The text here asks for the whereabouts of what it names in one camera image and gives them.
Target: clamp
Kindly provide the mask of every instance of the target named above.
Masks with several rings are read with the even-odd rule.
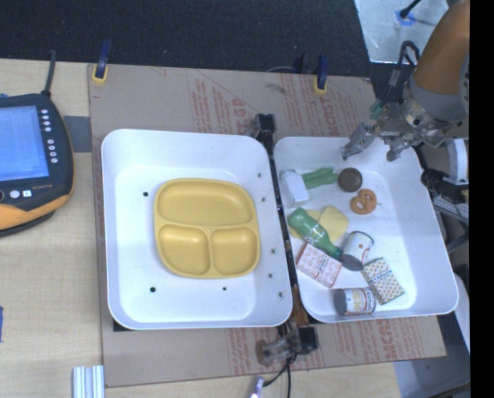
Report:
[[[98,63],[94,66],[92,71],[92,80],[97,83],[104,83],[107,80],[107,74],[109,67],[107,62],[111,53],[112,42],[109,39],[103,40],[101,44],[101,51],[99,53]]]
[[[292,72],[294,74],[311,73],[308,70],[308,57],[305,52],[293,62]],[[327,92],[328,58],[323,54],[317,58],[317,67],[313,74],[316,75],[313,79],[313,91],[317,95],[324,95]]]
[[[328,59],[323,54],[319,55],[317,68],[314,74],[317,74],[313,82],[313,91],[317,95],[324,95],[327,92],[327,75],[328,75]]]

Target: divided plate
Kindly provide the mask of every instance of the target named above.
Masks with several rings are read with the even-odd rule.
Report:
[[[173,273],[225,279],[248,274],[258,264],[256,210],[237,184],[171,180],[159,188],[154,211],[158,254]]]

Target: white container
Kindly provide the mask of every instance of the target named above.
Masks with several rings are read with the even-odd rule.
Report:
[[[371,189],[377,196],[378,205],[371,214],[352,212],[350,200],[356,193],[344,192],[337,183],[308,190],[310,200],[303,207],[322,211],[333,205],[342,211],[349,225],[336,245],[343,249],[351,231],[370,235],[374,246],[369,260],[384,257],[405,293],[385,305],[376,305],[371,314],[341,316],[334,305],[334,289],[366,287],[362,274],[342,269],[336,283],[326,288],[298,272],[304,308],[324,323],[452,312],[458,302],[458,288],[428,190],[420,182],[422,168],[415,152],[408,149],[399,159],[388,162],[385,154],[389,148],[375,140],[364,152],[343,161],[341,147],[346,143],[347,138],[283,138],[274,149],[278,173],[289,169],[303,174],[321,167],[333,167],[334,172],[357,168],[363,176],[361,188]],[[286,216],[295,209],[284,203]],[[299,255],[304,242],[291,236],[291,245],[293,254]]]
[[[102,143],[109,310],[130,329],[246,328],[284,323],[293,300],[269,159],[239,135],[120,129]],[[153,197],[172,179],[234,182],[252,198],[260,258],[249,274],[193,279],[158,255]]]

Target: small box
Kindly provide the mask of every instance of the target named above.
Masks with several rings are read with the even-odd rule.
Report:
[[[309,243],[303,247],[296,265],[298,270],[327,288],[331,288],[336,283],[342,267],[340,262]]]
[[[289,206],[309,200],[310,195],[304,184],[303,176],[294,169],[288,169],[280,174],[280,189],[284,202]]]
[[[398,283],[393,270],[390,269],[384,258],[377,258],[365,264],[361,272],[381,305],[404,293],[404,289]]]

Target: black carpet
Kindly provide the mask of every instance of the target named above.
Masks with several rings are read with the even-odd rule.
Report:
[[[373,84],[392,69],[369,62],[354,0],[0,0],[0,58],[95,62],[105,38],[116,64],[265,71],[305,52]]]

